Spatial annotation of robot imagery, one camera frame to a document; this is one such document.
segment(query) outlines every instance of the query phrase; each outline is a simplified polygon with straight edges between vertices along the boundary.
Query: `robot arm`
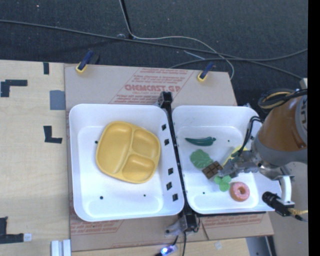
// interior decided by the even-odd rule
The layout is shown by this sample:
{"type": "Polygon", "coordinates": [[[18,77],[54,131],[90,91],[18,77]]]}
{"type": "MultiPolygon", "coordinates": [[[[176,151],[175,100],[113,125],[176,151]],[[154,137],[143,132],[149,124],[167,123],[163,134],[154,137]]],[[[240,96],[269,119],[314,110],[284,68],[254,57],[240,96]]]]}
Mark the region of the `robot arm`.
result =
{"type": "Polygon", "coordinates": [[[282,216],[289,216],[290,208],[294,207],[291,201],[291,179],[281,172],[281,168],[291,162],[308,163],[307,90],[271,91],[260,99],[259,105],[270,110],[265,121],[257,116],[250,119],[243,145],[217,171],[217,175],[230,175],[233,178],[239,173],[260,172],[271,180],[279,180],[281,197],[266,192],[262,199],[282,216]],[[252,137],[254,121],[263,124],[257,135],[252,137]],[[251,149],[245,150],[249,140],[252,140],[251,149]]]}

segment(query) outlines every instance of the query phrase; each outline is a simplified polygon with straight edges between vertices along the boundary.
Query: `black tape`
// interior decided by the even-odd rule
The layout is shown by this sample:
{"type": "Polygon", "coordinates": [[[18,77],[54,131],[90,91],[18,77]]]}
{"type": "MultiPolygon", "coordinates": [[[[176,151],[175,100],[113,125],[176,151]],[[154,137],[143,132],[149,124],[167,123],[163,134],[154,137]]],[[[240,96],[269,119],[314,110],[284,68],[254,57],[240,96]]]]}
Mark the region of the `black tape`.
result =
{"type": "Polygon", "coordinates": [[[49,75],[49,63],[48,62],[43,63],[43,74],[49,75]]]}
{"type": "Polygon", "coordinates": [[[24,234],[7,234],[8,217],[0,218],[0,244],[12,244],[24,242],[24,234]]]}
{"type": "Polygon", "coordinates": [[[5,83],[9,86],[27,86],[28,80],[14,80],[14,79],[6,79],[5,83]]]}
{"type": "Polygon", "coordinates": [[[65,110],[66,97],[65,92],[61,90],[51,90],[50,96],[50,110],[65,110]]]}
{"type": "Polygon", "coordinates": [[[10,86],[27,86],[27,85],[28,85],[28,80],[6,79],[4,82],[1,82],[0,97],[9,97],[10,86]]]}
{"type": "Polygon", "coordinates": [[[0,236],[7,234],[7,219],[8,217],[0,218],[0,236]]]}
{"type": "Polygon", "coordinates": [[[9,97],[10,86],[6,82],[1,82],[0,97],[9,97]]]}
{"type": "Polygon", "coordinates": [[[48,143],[62,143],[62,138],[52,138],[52,126],[43,126],[44,129],[44,142],[48,143]]]}

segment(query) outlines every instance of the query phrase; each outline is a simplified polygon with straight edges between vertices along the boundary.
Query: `blue clamp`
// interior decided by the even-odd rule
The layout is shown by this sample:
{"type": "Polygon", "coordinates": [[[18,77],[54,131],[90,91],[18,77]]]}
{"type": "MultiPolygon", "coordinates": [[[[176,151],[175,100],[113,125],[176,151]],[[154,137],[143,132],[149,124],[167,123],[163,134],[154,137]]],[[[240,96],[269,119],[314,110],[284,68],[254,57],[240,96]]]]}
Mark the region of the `blue clamp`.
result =
{"type": "Polygon", "coordinates": [[[203,82],[207,78],[208,72],[213,68],[214,63],[212,61],[205,67],[204,71],[200,72],[197,76],[198,81],[203,82]]]}
{"type": "Polygon", "coordinates": [[[75,70],[78,73],[83,73],[86,68],[87,68],[87,64],[89,63],[91,57],[94,55],[94,51],[93,50],[89,50],[86,55],[84,56],[83,60],[76,66],[75,70]]]}

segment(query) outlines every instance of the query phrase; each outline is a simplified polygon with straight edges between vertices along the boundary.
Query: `wire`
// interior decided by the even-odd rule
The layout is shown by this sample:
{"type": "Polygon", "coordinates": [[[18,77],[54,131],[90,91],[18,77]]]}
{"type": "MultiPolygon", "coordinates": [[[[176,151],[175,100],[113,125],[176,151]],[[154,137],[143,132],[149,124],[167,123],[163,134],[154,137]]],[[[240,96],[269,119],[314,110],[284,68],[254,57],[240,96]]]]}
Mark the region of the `wire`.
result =
{"type": "Polygon", "coordinates": [[[302,221],[302,222],[308,222],[307,219],[301,217],[302,214],[307,214],[308,210],[297,210],[295,208],[288,208],[288,211],[291,213],[291,216],[295,219],[302,221]]]}
{"type": "Polygon", "coordinates": [[[241,146],[241,148],[237,151],[237,156],[239,157],[242,152],[244,151],[244,148],[246,146],[246,144],[248,143],[250,137],[251,137],[251,132],[252,132],[252,128],[253,128],[253,125],[254,125],[254,121],[258,121],[258,122],[261,122],[263,123],[263,120],[259,117],[259,116],[252,116],[249,120],[249,123],[247,125],[247,128],[246,128],[246,133],[245,133],[245,136],[244,136],[244,140],[243,140],[243,144],[241,146]]]}
{"type": "Polygon", "coordinates": [[[185,251],[186,251],[186,244],[187,244],[187,232],[184,231],[184,243],[183,243],[183,251],[182,251],[182,256],[185,255],[185,251]]]}
{"type": "MultiPolygon", "coordinates": [[[[280,60],[280,59],[285,59],[289,58],[301,53],[304,53],[308,51],[308,48],[305,48],[303,50],[290,53],[284,56],[279,56],[279,57],[274,57],[274,58],[265,58],[265,59],[248,59],[248,58],[240,58],[237,56],[233,56],[230,54],[225,54],[225,53],[220,53],[220,52],[212,52],[208,50],[203,50],[203,49],[196,49],[196,48],[190,48],[190,47],[185,47],[185,46],[179,46],[179,45],[171,45],[171,44],[164,44],[164,43],[156,43],[156,42],[149,42],[149,41],[143,41],[143,40],[131,40],[131,39],[126,39],[126,38],[121,38],[121,37],[114,37],[114,36],[109,36],[109,35],[103,35],[103,34],[96,34],[96,33],[90,33],[90,32],[84,32],[84,31],[79,31],[79,30],[74,30],[74,29],[69,29],[69,28],[63,28],[63,27],[57,27],[57,26],[50,26],[50,25],[43,25],[43,24],[36,24],[36,23],[29,23],[29,22],[23,22],[23,21],[16,21],[16,20],[7,20],[7,19],[0,19],[0,22],[2,23],[8,23],[8,24],[16,24],[16,25],[22,25],[22,26],[29,26],[29,27],[37,27],[37,28],[45,28],[45,29],[50,29],[50,30],[58,30],[58,31],[64,31],[64,32],[69,32],[69,33],[75,33],[79,35],[86,35],[86,36],[91,36],[91,37],[97,37],[97,38],[104,38],[104,39],[110,39],[110,40],[115,40],[115,41],[123,41],[123,42],[130,42],[130,43],[137,43],[137,44],[145,44],[145,45],[150,45],[150,46],[158,46],[158,47],[165,47],[165,48],[173,48],[173,49],[180,49],[180,50],[187,50],[187,51],[194,51],[194,52],[199,52],[199,53],[206,53],[206,54],[214,54],[214,55],[223,55],[229,58],[232,58],[232,61],[247,61],[251,62],[257,65],[265,66],[274,70],[278,70],[284,73],[287,73],[289,75],[292,75],[296,78],[299,78],[300,80],[303,77],[300,77],[298,75],[295,75],[293,73],[290,73],[286,70],[266,65],[263,63],[258,63],[258,62],[267,62],[267,61],[275,61],[275,60],[280,60]]],[[[197,59],[197,60],[192,60],[184,63],[177,64],[175,66],[169,67],[170,69],[184,66],[187,64],[193,64],[197,62],[202,62],[202,61],[212,61],[212,60],[222,60],[220,58],[207,58],[207,59],[197,59]]]]}
{"type": "Polygon", "coordinates": [[[268,113],[272,109],[283,105],[292,98],[304,96],[307,94],[308,89],[272,89],[262,95],[262,97],[258,100],[258,105],[264,112],[268,113]]]}
{"type": "Polygon", "coordinates": [[[196,228],[194,228],[194,229],[192,230],[194,233],[197,233],[197,232],[199,231],[199,229],[200,229],[200,223],[201,223],[201,220],[200,220],[200,218],[198,218],[198,224],[197,224],[196,228]]]}
{"type": "MultiPolygon", "coordinates": [[[[226,60],[232,60],[232,61],[242,61],[242,62],[254,63],[254,64],[257,64],[257,65],[260,65],[260,66],[264,66],[266,68],[270,68],[270,69],[274,69],[274,70],[286,73],[286,74],[291,75],[291,76],[293,76],[295,78],[298,78],[300,80],[303,79],[302,76],[296,75],[294,73],[291,73],[289,71],[283,70],[281,68],[278,68],[278,67],[275,67],[275,66],[271,66],[271,65],[267,65],[267,64],[264,64],[264,63],[259,63],[259,62],[271,61],[271,60],[274,60],[275,58],[274,59],[262,59],[262,60],[260,60],[260,59],[257,60],[256,59],[256,60],[254,60],[254,59],[236,57],[236,58],[225,58],[225,59],[226,60]]],[[[222,59],[220,59],[220,58],[195,59],[195,60],[191,60],[191,61],[187,61],[187,62],[183,62],[183,63],[177,64],[177,65],[171,66],[171,67],[169,67],[169,69],[174,69],[174,68],[185,66],[185,65],[188,65],[188,64],[194,64],[194,63],[198,63],[198,62],[208,62],[208,61],[222,61],[222,59]]]]}
{"type": "Polygon", "coordinates": [[[173,242],[173,244],[171,244],[172,246],[174,246],[176,243],[177,243],[177,240],[178,240],[178,235],[176,236],[176,238],[175,238],[175,240],[174,240],[174,242],[173,242]]]}
{"type": "Polygon", "coordinates": [[[235,74],[235,68],[234,66],[230,63],[229,60],[225,59],[225,57],[223,57],[222,55],[220,55],[219,53],[217,53],[217,51],[215,49],[213,49],[212,47],[210,47],[208,44],[206,44],[205,42],[199,40],[199,39],[196,39],[196,38],[193,38],[193,37],[188,37],[188,36],[182,36],[182,35],[169,35],[169,36],[162,36],[162,37],[153,37],[153,38],[148,38],[148,37],[138,37],[136,35],[134,35],[130,29],[130,26],[129,26],[129,22],[127,20],[127,16],[126,16],[126,12],[125,12],[125,8],[121,2],[121,0],[119,0],[119,3],[120,3],[120,6],[121,6],[121,10],[122,10],[122,13],[123,13],[123,17],[124,17],[124,20],[125,20],[125,24],[126,24],[126,27],[127,27],[127,30],[129,32],[129,34],[134,38],[134,39],[139,39],[139,40],[162,40],[162,39],[177,39],[177,38],[180,38],[180,39],[188,39],[188,40],[193,40],[193,41],[196,41],[198,43],[201,43],[202,45],[204,45],[205,47],[209,48],[211,51],[213,51],[215,54],[217,54],[218,56],[220,56],[223,60],[225,60],[231,67],[232,69],[232,73],[231,73],[231,76],[230,76],[230,80],[234,77],[234,74],[235,74]]]}

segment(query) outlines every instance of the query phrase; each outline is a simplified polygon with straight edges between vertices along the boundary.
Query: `green pepper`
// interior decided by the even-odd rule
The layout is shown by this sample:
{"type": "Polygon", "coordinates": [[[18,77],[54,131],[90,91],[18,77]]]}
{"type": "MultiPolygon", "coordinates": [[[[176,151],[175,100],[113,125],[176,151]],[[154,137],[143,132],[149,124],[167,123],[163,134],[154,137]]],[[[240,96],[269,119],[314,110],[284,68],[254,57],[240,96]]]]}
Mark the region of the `green pepper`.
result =
{"type": "Polygon", "coordinates": [[[216,138],[214,137],[206,137],[206,138],[185,138],[187,142],[192,143],[197,146],[211,146],[216,138]]]}

